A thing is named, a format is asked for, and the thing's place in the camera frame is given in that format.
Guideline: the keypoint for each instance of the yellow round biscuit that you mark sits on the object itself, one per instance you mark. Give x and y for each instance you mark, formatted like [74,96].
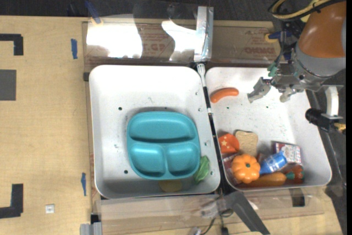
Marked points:
[170,186]

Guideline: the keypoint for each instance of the black cylinder on white bracket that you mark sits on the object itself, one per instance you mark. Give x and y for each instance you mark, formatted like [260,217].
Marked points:
[319,117]

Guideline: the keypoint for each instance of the blue divided plate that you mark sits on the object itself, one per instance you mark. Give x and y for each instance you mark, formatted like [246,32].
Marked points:
[162,143]

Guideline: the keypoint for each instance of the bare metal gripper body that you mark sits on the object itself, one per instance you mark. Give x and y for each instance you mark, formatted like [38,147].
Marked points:
[288,77]

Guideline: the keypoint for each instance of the orange carrot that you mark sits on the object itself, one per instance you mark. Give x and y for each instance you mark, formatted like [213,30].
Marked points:
[270,179]

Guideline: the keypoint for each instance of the small white square tag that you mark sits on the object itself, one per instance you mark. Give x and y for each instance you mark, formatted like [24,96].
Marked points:
[49,208]

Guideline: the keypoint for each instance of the orange pumpkin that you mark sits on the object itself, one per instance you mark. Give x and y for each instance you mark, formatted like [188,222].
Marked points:
[245,168]

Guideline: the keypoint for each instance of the orange pizza slice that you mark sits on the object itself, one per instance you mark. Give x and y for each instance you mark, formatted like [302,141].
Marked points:
[227,143]

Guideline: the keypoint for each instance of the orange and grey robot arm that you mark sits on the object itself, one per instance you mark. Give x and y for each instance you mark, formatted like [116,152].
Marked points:
[321,35]

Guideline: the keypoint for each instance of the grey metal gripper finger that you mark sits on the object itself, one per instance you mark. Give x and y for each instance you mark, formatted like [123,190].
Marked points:
[286,95]
[259,89]

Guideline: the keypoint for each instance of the red toy pepper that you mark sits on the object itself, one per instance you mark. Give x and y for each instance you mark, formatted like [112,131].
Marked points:
[298,174]

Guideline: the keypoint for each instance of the red and white carton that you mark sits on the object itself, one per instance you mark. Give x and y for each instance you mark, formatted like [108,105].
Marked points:
[290,152]

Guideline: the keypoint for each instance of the blue and white bottle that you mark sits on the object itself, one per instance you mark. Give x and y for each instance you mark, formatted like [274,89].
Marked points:
[273,163]

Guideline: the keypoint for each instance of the green lettuce leaf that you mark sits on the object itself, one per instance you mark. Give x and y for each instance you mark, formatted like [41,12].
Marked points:
[203,169]

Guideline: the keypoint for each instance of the orange sausage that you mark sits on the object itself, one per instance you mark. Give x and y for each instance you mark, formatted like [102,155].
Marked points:
[222,94]

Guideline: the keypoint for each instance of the white plastic tray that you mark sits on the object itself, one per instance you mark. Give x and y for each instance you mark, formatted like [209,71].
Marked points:
[275,118]
[110,107]

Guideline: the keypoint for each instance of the brown bread slice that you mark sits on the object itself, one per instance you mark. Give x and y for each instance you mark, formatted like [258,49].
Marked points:
[247,143]

